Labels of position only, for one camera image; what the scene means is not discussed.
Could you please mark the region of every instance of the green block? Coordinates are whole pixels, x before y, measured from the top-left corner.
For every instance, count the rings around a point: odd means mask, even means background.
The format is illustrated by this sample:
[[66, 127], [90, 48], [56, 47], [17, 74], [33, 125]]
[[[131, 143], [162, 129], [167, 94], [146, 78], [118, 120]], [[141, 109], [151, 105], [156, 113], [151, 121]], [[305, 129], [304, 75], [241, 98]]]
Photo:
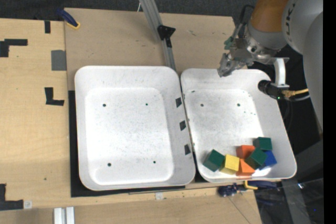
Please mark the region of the green block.
[[260, 148], [262, 151], [271, 151], [272, 141], [269, 137], [258, 137], [253, 140], [253, 146]]
[[212, 150], [204, 161], [203, 165], [211, 171], [217, 171], [225, 160], [225, 156], [221, 153]]
[[267, 154], [263, 152], [260, 148], [256, 149], [245, 159], [245, 163], [251, 166], [254, 170], [261, 167], [265, 160], [267, 159]]

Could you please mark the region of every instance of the empty white tray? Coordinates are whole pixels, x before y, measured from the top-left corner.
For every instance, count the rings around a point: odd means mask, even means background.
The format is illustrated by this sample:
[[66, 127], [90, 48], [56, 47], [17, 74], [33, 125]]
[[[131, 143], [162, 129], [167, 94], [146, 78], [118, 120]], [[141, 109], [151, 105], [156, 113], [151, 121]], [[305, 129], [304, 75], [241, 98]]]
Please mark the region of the empty white tray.
[[[285, 179], [296, 173], [296, 161], [277, 101], [258, 90], [260, 80], [270, 80], [260, 70], [241, 69], [220, 78], [216, 69], [187, 69], [181, 75], [185, 109], [196, 155], [204, 179], [224, 183], [247, 179]], [[270, 137], [277, 164], [239, 177], [203, 165], [215, 149], [236, 156], [236, 148], [252, 145], [257, 137]]]
[[92, 190], [180, 186], [195, 176], [177, 73], [86, 66], [75, 76], [79, 176]]

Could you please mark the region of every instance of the orange block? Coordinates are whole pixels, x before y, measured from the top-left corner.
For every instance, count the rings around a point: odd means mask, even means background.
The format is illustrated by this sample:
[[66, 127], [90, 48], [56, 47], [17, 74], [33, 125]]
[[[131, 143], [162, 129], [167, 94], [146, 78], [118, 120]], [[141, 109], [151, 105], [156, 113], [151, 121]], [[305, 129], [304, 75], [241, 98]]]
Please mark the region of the orange block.
[[237, 176], [250, 176], [255, 172], [255, 170], [249, 166], [243, 159], [240, 159], [239, 170], [236, 173]]
[[246, 159], [254, 150], [255, 146], [252, 145], [242, 145], [236, 148], [237, 157], [241, 159]]

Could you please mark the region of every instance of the yellow cube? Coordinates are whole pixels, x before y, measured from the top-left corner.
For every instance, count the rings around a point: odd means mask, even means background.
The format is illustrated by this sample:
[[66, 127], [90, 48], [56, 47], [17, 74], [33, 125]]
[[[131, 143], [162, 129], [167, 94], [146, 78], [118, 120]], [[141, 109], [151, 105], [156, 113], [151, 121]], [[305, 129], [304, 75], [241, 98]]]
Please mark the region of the yellow cube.
[[239, 170], [239, 157], [226, 154], [219, 170], [225, 174], [235, 174]]

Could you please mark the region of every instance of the black connector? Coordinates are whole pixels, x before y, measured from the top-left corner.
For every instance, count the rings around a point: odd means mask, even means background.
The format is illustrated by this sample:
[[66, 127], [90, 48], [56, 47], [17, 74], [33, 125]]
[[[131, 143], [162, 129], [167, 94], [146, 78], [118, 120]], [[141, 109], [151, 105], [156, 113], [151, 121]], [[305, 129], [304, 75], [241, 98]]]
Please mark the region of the black connector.
[[275, 85], [272, 84], [269, 80], [261, 80], [258, 83], [258, 89], [263, 92], [264, 94], [276, 99], [276, 100], [282, 100], [285, 98], [285, 96], [282, 94], [283, 88], [278, 88]]

